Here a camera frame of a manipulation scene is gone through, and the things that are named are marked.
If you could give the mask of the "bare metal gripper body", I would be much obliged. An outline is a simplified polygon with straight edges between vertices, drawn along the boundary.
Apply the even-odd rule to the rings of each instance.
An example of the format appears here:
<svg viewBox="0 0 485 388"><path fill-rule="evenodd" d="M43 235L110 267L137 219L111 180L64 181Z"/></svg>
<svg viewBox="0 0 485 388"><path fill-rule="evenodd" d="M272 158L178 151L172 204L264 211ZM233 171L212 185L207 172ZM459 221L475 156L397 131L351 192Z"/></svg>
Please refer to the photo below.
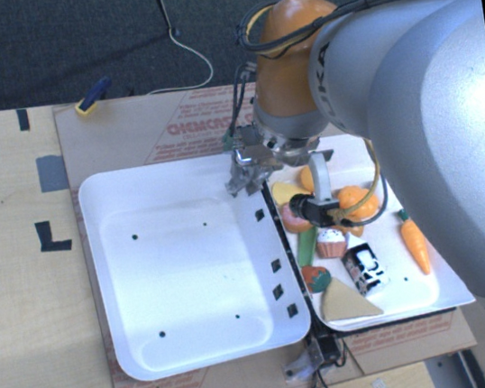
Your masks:
<svg viewBox="0 0 485 388"><path fill-rule="evenodd" d="M232 155L233 180L256 177L284 166L301 166L319 144L319 136L289 138L258 124L240 125L224 133L226 151Z"/></svg>

